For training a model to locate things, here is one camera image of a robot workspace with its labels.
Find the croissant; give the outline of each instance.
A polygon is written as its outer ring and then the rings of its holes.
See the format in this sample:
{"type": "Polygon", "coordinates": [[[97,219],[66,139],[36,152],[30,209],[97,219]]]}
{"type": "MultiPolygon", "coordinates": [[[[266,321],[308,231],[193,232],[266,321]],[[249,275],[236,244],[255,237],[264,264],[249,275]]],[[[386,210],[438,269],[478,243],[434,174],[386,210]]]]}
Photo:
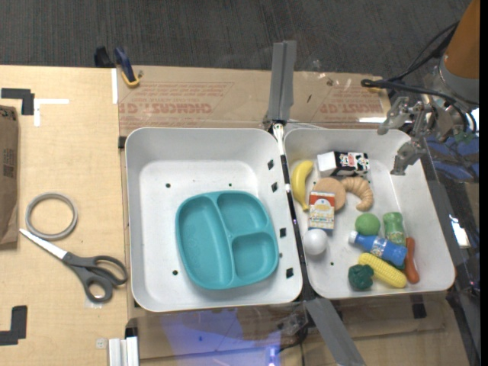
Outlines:
{"type": "Polygon", "coordinates": [[[373,206],[373,190],[369,186],[369,182],[361,177],[348,177],[343,178],[341,183],[344,185],[346,191],[350,191],[354,195],[357,195],[361,202],[356,205],[356,209],[359,211],[368,211],[373,206]]]}

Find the brown round object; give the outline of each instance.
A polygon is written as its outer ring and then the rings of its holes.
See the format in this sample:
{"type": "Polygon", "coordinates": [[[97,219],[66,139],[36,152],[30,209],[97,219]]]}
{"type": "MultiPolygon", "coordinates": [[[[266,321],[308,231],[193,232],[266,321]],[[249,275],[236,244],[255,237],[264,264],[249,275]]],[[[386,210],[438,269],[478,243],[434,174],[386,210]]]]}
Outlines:
{"type": "Polygon", "coordinates": [[[320,192],[329,192],[335,195],[335,208],[334,210],[341,210],[345,204],[345,187],[344,185],[337,179],[334,178],[321,178],[317,181],[317,183],[313,186],[314,191],[320,192]]]}

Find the yellow banana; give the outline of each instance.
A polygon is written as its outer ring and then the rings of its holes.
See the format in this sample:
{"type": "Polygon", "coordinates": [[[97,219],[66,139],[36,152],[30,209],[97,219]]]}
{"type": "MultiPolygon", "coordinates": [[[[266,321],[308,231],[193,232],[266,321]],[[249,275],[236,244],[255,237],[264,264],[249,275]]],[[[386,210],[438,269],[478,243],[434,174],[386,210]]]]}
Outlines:
{"type": "Polygon", "coordinates": [[[308,175],[313,170],[313,162],[310,160],[303,160],[293,170],[291,174],[291,193],[293,197],[300,202],[303,211],[308,210],[308,204],[306,202],[307,191],[305,187],[305,181],[308,175]]]}

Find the green can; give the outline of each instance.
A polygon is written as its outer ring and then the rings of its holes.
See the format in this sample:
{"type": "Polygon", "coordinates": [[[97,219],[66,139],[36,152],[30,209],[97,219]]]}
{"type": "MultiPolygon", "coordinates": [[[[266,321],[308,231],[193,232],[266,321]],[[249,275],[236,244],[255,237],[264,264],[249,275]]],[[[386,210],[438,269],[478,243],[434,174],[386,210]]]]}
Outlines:
{"type": "Polygon", "coordinates": [[[399,246],[406,246],[402,214],[395,211],[386,213],[383,215],[383,223],[385,238],[399,246]]]}

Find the yellow corn cob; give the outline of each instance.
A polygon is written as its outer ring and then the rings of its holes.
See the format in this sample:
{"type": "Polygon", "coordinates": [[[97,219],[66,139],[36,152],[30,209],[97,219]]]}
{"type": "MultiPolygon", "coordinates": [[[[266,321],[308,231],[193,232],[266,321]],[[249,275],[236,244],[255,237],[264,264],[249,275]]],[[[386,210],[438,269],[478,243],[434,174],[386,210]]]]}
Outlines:
{"type": "Polygon", "coordinates": [[[399,288],[406,286],[406,276],[404,273],[371,253],[361,253],[358,263],[360,265],[370,265],[373,268],[374,276],[391,286],[399,288]]]}

